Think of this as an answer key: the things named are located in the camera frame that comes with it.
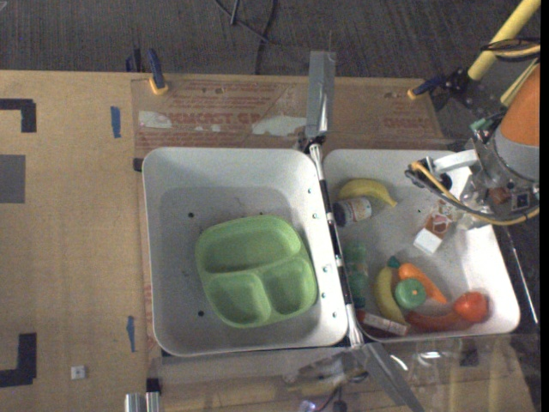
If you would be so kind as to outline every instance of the gray square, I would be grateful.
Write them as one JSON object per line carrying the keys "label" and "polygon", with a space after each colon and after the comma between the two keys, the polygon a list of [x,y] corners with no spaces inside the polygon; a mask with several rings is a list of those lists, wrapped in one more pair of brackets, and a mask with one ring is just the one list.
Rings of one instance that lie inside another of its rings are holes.
{"label": "gray square", "polygon": [[0,154],[0,203],[25,202],[25,156]]}

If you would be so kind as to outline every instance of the yellow banana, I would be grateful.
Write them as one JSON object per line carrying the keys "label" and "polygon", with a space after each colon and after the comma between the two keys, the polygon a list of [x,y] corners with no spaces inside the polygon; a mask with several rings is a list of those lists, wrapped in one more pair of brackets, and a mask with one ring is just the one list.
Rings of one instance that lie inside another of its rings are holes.
{"label": "yellow banana", "polygon": [[374,297],[376,298],[377,308],[379,308],[382,316],[399,324],[406,324],[406,319],[393,297],[391,288],[393,270],[390,267],[383,267],[379,270],[374,281]]}
{"label": "yellow banana", "polygon": [[340,189],[337,199],[347,200],[348,198],[372,196],[383,200],[393,208],[396,201],[391,197],[385,185],[373,179],[353,179],[349,180]]}

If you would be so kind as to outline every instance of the green bowl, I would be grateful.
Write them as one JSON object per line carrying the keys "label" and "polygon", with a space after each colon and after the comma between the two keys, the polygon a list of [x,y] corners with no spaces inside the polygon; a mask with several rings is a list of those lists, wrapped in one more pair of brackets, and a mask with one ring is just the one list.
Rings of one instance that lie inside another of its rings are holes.
{"label": "green bowl", "polygon": [[317,279],[303,240],[280,217],[259,215],[206,229],[196,266],[214,312],[235,328],[254,328],[306,312]]}

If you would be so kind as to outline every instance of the yellow pole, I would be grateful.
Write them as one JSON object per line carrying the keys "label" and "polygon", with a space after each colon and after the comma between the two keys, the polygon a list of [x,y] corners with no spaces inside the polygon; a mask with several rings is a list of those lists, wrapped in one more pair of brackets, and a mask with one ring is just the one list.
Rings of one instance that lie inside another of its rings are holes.
{"label": "yellow pole", "polygon": [[[515,38],[540,6],[541,0],[522,0],[504,25],[501,26],[491,43],[501,41],[502,39]],[[483,51],[469,68],[469,78],[474,81],[480,81],[495,61],[496,56],[491,51]]]}

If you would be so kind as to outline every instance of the white can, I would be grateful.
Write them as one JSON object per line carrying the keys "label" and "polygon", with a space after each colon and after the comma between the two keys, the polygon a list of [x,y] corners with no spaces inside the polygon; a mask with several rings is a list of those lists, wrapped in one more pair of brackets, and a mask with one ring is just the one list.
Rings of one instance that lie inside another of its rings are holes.
{"label": "white can", "polygon": [[335,224],[345,227],[349,223],[366,220],[371,217],[371,203],[366,197],[349,198],[334,203]]}

